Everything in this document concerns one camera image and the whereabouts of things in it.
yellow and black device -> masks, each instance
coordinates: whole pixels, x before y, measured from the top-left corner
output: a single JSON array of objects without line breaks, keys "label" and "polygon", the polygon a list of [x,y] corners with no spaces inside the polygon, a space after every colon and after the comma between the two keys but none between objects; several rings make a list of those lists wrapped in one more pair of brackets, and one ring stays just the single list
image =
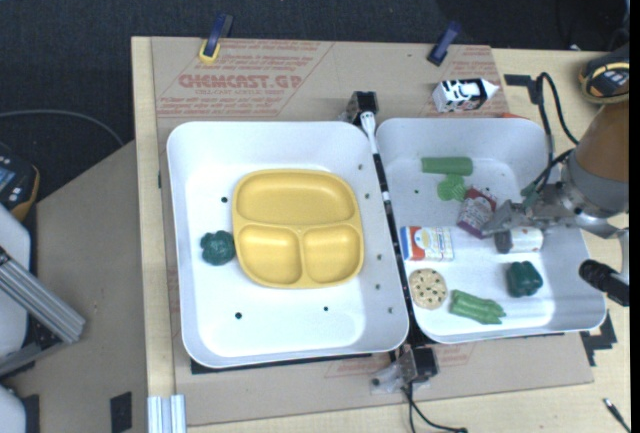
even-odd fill
[{"label": "yellow and black device", "polygon": [[40,174],[26,160],[0,144],[0,204],[24,221],[38,194]]}]

table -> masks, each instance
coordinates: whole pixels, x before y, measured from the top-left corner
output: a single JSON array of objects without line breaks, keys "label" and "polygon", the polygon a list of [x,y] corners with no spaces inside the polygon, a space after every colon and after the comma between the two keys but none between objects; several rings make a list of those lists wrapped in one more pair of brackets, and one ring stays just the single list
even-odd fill
[{"label": "table", "polygon": [[[535,77],[545,71],[553,77],[562,94],[565,119],[576,136],[584,132],[597,112],[597,107],[580,99],[577,72],[582,64],[598,55],[569,51],[493,50],[501,75],[528,74]],[[132,62],[147,386],[150,396],[168,397],[176,392],[176,387],[172,365],[161,192],[158,188],[159,156],[151,38],[132,39]],[[523,89],[506,87],[505,94],[511,113],[539,120],[536,108],[529,103]],[[556,151],[560,153],[569,148],[569,142],[561,136],[557,116],[552,112],[551,100],[547,102],[552,129],[555,133],[560,133],[556,136]],[[615,218],[613,221],[620,222],[619,226],[625,226],[623,222],[628,219]],[[612,257],[615,259],[619,251],[615,242],[612,245],[611,241],[603,241],[590,235],[585,235],[585,238],[594,259],[607,261],[614,268],[619,264],[619,260],[612,262]],[[630,420],[630,322],[629,309],[611,302],[608,307],[618,343],[612,350],[597,353],[593,384],[432,401],[425,404],[425,413],[434,422],[465,425],[474,433],[616,431],[620,426],[606,410],[602,399],[611,399],[623,416]],[[217,424],[189,428],[189,431],[213,433],[257,429],[265,432],[408,431],[407,406],[390,405]]]}]

cookie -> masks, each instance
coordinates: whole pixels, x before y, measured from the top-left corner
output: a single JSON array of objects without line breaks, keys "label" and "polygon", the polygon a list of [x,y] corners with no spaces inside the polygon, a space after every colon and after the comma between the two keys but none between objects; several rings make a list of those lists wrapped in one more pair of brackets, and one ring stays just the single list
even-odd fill
[{"label": "cookie", "polygon": [[409,290],[416,305],[435,310],[447,298],[444,277],[431,268],[418,269],[409,276]]}]

black floor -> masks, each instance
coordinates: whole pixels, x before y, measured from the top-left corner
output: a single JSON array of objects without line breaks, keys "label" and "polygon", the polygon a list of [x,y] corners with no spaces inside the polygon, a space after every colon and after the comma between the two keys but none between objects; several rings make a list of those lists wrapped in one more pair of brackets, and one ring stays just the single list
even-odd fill
[{"label": "black floor", "polygon": [[456,43],[606,51],[625,0],[0,0],[0,143],[41,172],[49,195],[133,138],[130,38],[206,37],[215,14],[232,36]]}]

toy vegetable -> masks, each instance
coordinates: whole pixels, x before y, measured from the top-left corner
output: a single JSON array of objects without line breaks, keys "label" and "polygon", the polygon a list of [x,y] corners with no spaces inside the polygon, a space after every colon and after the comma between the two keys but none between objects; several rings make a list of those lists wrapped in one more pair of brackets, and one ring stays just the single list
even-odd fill
[{"label": "toy vegetable", "polygon": [[478,298],[458,289],[451,292],[451,308],[449,312],[457,316],[473,319],[483,325],[502,324],[500,318],[506,316],[504,309],[497,302]]},{"label": "toy vegetable", "polygon": [[224,230],[206,233],[200,240],[200,247],[202,258],[214,266],[222,266],[236,256],[233,236]]},{"label": "toy vegetable", "polygon": [[507,270],[507,285],[515,298],[532,296],[542,287],[542,277],[529,261],[513,262]]}]

